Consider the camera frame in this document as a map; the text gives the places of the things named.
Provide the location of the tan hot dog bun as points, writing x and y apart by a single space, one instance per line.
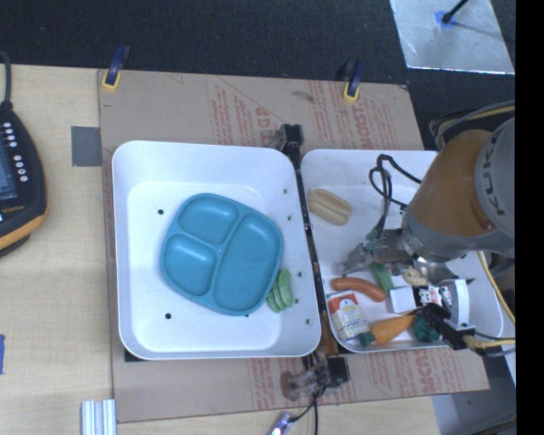
330 206

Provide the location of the black cylinder on white bracket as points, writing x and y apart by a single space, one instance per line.
458 302

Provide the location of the brown cardboard board red print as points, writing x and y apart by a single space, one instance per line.
186 107

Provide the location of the orange carrot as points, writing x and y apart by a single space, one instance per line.
390 329

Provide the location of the green celery stick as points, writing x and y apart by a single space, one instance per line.
383 278

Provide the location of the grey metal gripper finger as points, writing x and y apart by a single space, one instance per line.
360 261

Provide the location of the green broccoli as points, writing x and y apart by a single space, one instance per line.
424 331

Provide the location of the white cube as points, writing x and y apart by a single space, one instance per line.
401 299

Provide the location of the small white red packet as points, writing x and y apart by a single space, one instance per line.
434 295

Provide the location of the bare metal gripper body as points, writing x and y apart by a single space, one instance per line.
392 248

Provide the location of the orange sausage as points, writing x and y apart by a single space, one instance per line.
358 287

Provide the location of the green pea pod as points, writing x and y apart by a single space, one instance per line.
281 295

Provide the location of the white plastic tray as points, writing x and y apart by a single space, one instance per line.
208 166
335 247

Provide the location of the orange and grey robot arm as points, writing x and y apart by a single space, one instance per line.
453 197

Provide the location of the thin black and white rod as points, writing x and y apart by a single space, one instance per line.
309 234

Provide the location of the white and red carton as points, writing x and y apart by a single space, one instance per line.
348 317

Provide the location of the blue divided plate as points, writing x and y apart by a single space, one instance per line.
222 254

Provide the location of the pale biscuit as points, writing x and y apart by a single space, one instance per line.
414 277

